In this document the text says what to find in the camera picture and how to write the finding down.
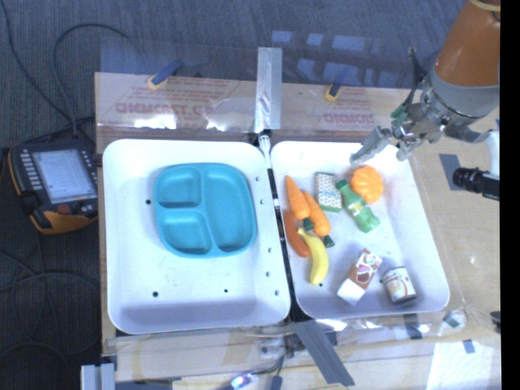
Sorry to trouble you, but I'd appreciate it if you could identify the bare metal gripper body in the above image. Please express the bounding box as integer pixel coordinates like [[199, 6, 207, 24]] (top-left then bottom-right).
[[391, 89, 453, 144]]

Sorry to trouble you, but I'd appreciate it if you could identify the orange pumpkin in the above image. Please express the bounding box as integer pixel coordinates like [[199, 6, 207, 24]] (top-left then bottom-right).
[[349, 165, 385, 205]]

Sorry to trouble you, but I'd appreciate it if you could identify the green and white packet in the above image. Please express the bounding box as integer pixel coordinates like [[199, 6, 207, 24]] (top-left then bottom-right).
[[314, 171, 344, 214]]

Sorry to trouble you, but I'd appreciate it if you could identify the green bottle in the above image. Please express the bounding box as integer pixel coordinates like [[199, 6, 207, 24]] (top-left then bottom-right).
[[335, 179, 381, 234]]

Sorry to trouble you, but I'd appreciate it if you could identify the white plastic tray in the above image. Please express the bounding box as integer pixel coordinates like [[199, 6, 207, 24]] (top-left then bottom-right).
[[101, 137, 293, 336], [269, 140, 452, 321]]

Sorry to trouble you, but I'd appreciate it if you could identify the orange carrot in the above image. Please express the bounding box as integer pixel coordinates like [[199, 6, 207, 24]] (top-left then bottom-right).
[[301, 189, 336, 249], [284, 175, 315, 232]]

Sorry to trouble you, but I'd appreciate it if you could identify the thin black and white rod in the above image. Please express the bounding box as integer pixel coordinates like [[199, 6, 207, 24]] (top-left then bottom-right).
[[258, 133, 300, 321]]

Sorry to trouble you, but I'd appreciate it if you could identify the orange sausage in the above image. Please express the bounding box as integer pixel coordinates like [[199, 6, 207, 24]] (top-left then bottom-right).
[[282, 210, 312, 258]]

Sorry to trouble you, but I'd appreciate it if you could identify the yellow banana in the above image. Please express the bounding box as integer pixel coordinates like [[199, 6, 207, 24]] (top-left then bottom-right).
[[297, 227, 330, 286]]

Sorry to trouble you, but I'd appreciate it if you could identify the brown and white carton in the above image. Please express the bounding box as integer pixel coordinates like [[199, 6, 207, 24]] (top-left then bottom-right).
[[336, 248, 384, 304]]

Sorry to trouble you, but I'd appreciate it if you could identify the small white and orange can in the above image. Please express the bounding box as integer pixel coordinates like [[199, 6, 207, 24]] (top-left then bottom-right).
[[380, 266, 418, 305]]

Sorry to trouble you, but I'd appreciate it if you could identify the blue divided plate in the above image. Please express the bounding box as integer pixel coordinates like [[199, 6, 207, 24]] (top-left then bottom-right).
[[152, 162, 258, 259]]

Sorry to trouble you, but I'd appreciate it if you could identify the brown cardboard board red print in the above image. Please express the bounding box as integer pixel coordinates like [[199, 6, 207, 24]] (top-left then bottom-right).
[[93, 71, 468, 381]]

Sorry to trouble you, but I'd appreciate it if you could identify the black cylinder on white bracket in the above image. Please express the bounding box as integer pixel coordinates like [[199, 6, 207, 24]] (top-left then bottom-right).
[[452, 129, 501, 199]]

